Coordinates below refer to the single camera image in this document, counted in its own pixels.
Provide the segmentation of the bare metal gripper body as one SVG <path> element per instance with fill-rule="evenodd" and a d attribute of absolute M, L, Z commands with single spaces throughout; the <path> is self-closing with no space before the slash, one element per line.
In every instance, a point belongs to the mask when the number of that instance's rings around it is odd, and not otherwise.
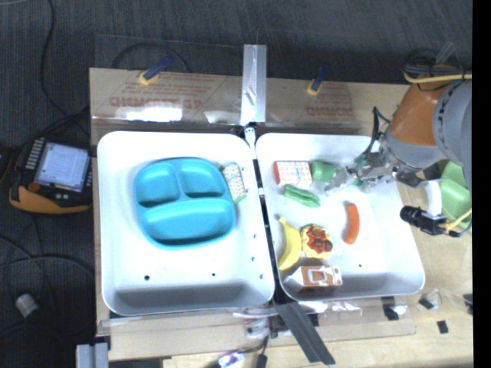
<path fill-rule="evenodd" d="M 356 176 L 368 185 L 394 181 L 394 167 L 394 158 L 385 143 L 381 143 L 377 150 L 366 149 L 355 159 Z"/>

